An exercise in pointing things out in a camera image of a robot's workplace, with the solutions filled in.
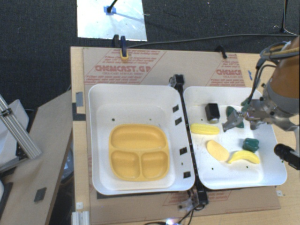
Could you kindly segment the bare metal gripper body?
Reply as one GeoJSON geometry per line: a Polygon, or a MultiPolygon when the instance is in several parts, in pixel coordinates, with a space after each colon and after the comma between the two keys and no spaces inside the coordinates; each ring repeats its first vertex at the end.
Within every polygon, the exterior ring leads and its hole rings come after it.
{"type": "Polygon", "coordinates": [[[290,118],[299,114],[299,107],[291,106],[287,103],[275,104],[267,97],[252,99],[250,102],[246,99],[241,103],[241,111],[245,114],[247,121],[261,120],[266,124],[273,124],[284,131],[294,131],[299,125],[290,121],[290,118]]]}

